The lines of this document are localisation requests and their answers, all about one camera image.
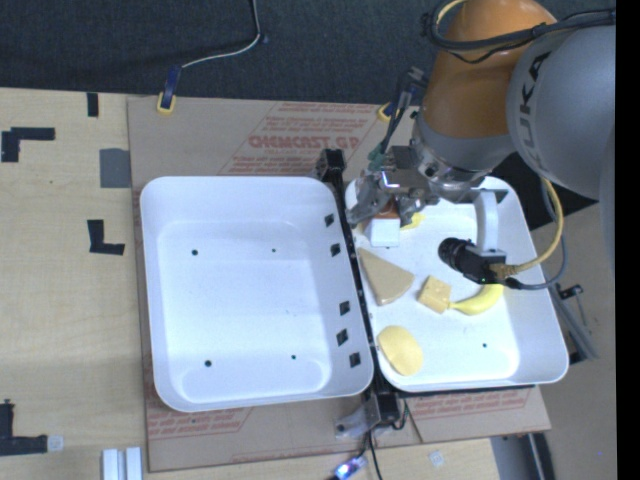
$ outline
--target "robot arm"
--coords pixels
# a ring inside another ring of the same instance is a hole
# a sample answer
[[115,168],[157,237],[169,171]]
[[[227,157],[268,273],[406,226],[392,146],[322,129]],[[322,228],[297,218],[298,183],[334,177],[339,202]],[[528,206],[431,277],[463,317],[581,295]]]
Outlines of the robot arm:
[[556,21],[533,0],[451,0],[430,15],[425,33],[442,51],[428,85],[413,77],[426,90],[412,137],[388,147],[406,89],[358,180],[349,222],[392,199],[402,225],[440,198],[471,202],[484,177],[517,151],[541,178],[601,201],[613,254],[615,9]]

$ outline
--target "yellow oval object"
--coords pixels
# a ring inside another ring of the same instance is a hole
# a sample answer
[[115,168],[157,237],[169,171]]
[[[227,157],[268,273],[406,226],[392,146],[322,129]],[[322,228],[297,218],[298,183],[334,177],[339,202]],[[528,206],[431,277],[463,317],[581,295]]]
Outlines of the yellow oval object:
[[378,334],[378,345],[393,369],[400,375],[414,375],[422,368],[424,361],[422,348],[404,327],[399,325],[385,327]]

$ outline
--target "beige triangular block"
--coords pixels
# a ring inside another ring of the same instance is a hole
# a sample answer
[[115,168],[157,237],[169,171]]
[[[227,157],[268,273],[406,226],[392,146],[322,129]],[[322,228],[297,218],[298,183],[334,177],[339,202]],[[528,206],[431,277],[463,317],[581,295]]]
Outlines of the beige triangular block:
[[379,306],[401,297],[413,284],[415,276],[398,265],[362,248],[358,255]]

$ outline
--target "white wire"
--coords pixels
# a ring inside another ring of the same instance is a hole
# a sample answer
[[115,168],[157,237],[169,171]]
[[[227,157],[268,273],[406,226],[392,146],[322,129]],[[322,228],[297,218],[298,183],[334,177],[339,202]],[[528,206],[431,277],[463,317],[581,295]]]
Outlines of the white wire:
[[258,7],[257,7],[256,0],[251,0],[251,5],[253,7],[253,20],[256,24],[256,37],[253,39],[253,41],[251,41],[251,43],[241,48],[240,50],[236,50],[234,52],[218,53],[215,55],[210,55],[208,57],[203,57],[201,59],[192,60],[190,62],[187,62],[186,64],[183,64],[181,68],[184,69],[190,66],[194,66],[195,64],[200,64],[201,62],[207,62],[207,61],[216,60],[216,59],[224,59],[226,57],[233,57],[235,55],[240,55],[241,53],[248,52],[249,50],[251,50],[251,48],[257,45],[258,42],[260,41],[260,37],[262,36],[262,32],[260,31],[260,22],[258,21]]

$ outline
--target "yellow cable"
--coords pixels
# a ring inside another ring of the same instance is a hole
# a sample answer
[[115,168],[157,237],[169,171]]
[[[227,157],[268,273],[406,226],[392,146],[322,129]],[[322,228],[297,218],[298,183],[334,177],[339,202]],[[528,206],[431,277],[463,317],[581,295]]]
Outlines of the yellow cable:
[[560,239],[562,238],[562,231],[564,228],[564,215],[562,213],[560,198],[558,197],[558,194],[556,193],[553,185],[548,179],[542,177],[540,179],[542,180],[542,183],[544,184],[545,189],[547,190],[547,193],[551,198],[553,209],[556,214],[557,223],[555,236],[553,237],[551,244],[549,244],[549,247],[547,247],[547,250],[531,261],[527,261],[526,263],[522,263],[520,265],[507,265],[504,263],[496,263],[494,265],[491,265],[490,268],[496,273],[498,279],[506,279],[509,276],[524,272],[525,270],[528,270],[531,267],[542,263],[543,261],[547,260],[549,256],[551,256],[551,254],[553,254],[553,251],[555,251],[555,249],[558,247],[558,244],[560,243]]

